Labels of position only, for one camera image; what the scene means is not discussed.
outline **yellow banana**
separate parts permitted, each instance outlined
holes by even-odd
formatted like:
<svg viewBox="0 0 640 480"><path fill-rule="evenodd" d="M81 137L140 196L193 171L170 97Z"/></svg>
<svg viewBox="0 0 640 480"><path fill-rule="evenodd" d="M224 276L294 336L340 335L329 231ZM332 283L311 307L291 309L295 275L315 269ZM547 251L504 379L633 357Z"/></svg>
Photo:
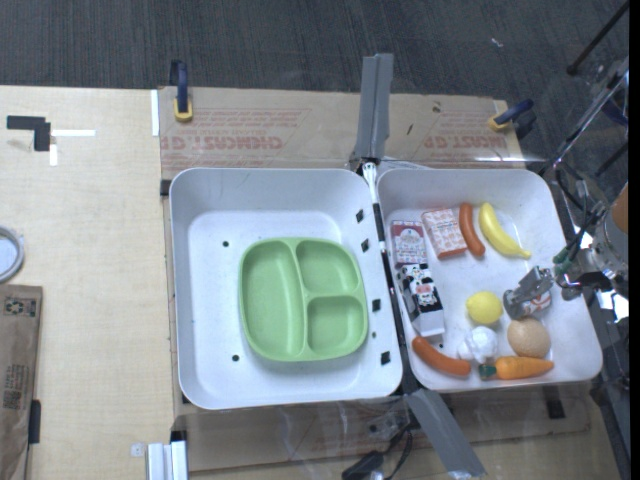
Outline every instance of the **yellow banana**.
<svg viewBox="0 0 640 480"><path fill-rule="evenodd" d="M520 245L502 229L500 222L498 222L498 217L496 217L496 212L490 203L482 203L480 206L478 222L480 223L482 234L499 253L505 256L520 256L525 259L531 257L530 251L526 251L520 247Z"/></svg>

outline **green plate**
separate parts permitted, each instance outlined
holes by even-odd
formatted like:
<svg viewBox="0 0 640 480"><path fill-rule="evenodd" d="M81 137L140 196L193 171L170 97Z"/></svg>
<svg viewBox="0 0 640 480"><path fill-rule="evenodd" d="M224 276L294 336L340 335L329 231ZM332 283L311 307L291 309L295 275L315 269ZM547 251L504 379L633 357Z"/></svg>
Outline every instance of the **green plate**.
<svg viewBox="0 0 640 480"><path fill-rule="evenodd" d="M239 289L245 336L268 359L333 359L357 350L367 336L360 269L336 242L256 242L240 261Z"/></svg>

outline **small box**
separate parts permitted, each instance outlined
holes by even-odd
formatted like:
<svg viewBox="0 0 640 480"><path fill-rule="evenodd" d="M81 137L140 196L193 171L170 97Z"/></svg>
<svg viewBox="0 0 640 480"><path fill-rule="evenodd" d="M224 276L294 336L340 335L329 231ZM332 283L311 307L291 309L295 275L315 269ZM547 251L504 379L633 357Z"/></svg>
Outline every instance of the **small box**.
<svg viewBox="0 0 640 480"><path fill-rule="evenodd" d="M444 307L427 263L400 269L402 294L411 324L421 336L444 333Z"/></svg>
<svg viewBox="0 0 640 480"><path fill-rule="evenodd" d="M394 220L391 222L395 267L427 262L427 244L419 221Z"/></svg>
<svg viewBox="0 0 640 480"><path fill-rule="evenodd" d="M463 253L467 250L458 219L450 209L432 210L422 214L422 223L427 230L438 259Z"/></svg>

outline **carrot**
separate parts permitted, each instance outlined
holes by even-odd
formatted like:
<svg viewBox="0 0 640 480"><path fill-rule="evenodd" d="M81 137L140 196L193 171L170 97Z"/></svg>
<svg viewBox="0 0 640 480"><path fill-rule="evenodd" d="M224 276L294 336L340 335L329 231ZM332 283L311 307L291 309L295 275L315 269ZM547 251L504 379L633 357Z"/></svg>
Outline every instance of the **carrot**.
<svg viewBox="0 0 640 480"><path fill-rule="evenodd" d="M502 356L495 365L480 365L480 377L488 379L494 375L501 380L526 379L542 375L553 368L553 361L536 357Z"/></svg>
<svg viewBox="0 0 640 480"><path fill-rule="evenodd" d="M460 205L458 224L460 225L460 231L471 254L474 256L482 256L485 252L485 246L478 238L476 230L473 227L473 206L471 206L471 204L462 203Z"/></svg>
<svg viewBox="0 0 640 480"><path fill-rule="evenodd" d="M469 361L443 354L422 336L413 338L411 346L420 359L436 370L462 377L466 377L471 373L471 363Z"/></svg>

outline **brown egg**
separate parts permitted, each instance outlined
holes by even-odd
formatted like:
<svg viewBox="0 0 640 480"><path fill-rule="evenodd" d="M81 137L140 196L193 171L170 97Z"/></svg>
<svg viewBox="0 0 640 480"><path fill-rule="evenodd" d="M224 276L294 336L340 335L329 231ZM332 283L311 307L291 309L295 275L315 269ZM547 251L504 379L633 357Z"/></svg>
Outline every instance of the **brown egg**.
<svg viewBox="0 0 640 480"><path fill-rule="evenodd" d="M519 356L543 358L551 348L548 331L532 316L512 320L507 329L507 340Z"/></svg>

